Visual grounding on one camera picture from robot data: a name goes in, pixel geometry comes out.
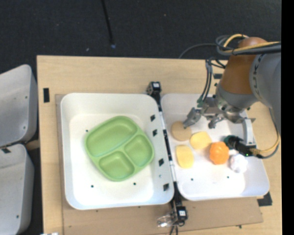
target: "tan round object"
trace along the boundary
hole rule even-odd
[[[194,133],[191,136],[190,143],[192,148],[194,148],[195,150],[200,150],[211,145],[212,140],[207,132],[200,131],[200,132]]]
[[[171,134],[178,141],[189,140],[192,135],[192,130],[188,126],[184,128],[181,121],[174,122],[171,126]]]

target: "white plastic container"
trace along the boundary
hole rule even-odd
[[[174,194],[172,175],[158,106],[145,94],[84,94],[64,96],[60,102],[64,186],[75,209],[159,205]],[[149,165],[132,177],[107,179],[88,157],[84,138],[88,130],[116,117],[131,118],[154,147]]]
[[[184,121],[190,109],[196,107],[198,98],[198,94],[166,94],[161,100],[181,195],[192,201],[265,195],[269,191],[269,180],[261,159],[246,158],[247,171],[237,173],[230,168],[229,163],[213,164],[209,159],[209,149],[197,151],[192,148],[189,141],[177,141],[172,137],[170,131],[172,124],[176,121]],[[209,129],[208,123],[209,121],[202,117],[196,124],[190,126],[192,133],[206,131],[212,142],[223,141],[228,135],[244,137],[242,124],[223,120],[217,123],[215,129]],[[184,169],[178,165],[175,147],[180,144],[188,145],[192,150],[195,162],[191,168]],[[237,154],[234,150],[230,152],[232,155]]]
[[[37,109],[30,66],[0,74],[0,235],[19,234],[30,224],[34,166],[22,143],[36,132]]]

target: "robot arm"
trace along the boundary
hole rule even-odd
[[[226,48],[235,37],[243,39],[238,48]],[[195,124],[202,116],[210,120],[209,128],[215,128],[219,121],[227,119],[243,124],[243,143],[250,143],[252,131],[249,126],[254,119],[246,119],[240,114],[260,101],[272,110],[273,121],[281,135],[281,43],[233,35],[225,40],[224,46],[222,54],[230,57],[216,93],[205,98],[198,109],[191,109],[183,122],[184,127]]]

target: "green plate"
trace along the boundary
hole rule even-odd
[[[85,148],[96,167],[110,180],[123,181],[148,165],[154,148],[130,118],[113,117],[88,132]]]

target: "yellow food item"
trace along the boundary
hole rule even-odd
[[[215,165],[224,164],[230,157],[229,147],[226,146],[225,142],[212,143],[209,153],[209,157]]]
[[[178,145],[175,148],[178,164],[182,168],[191,168],[194,164],[194,156],[192,150],[187,145]]]
[[[208,147],[212,143],[212,140],[207,132],[201,131],[191,136],[190,143],[192,148],[200,150]]]
[[[171,126],[171,134],[178,141],[189,140],[192,135],[192,130],[188,126],[184,128],[181,121],[174,122]]]

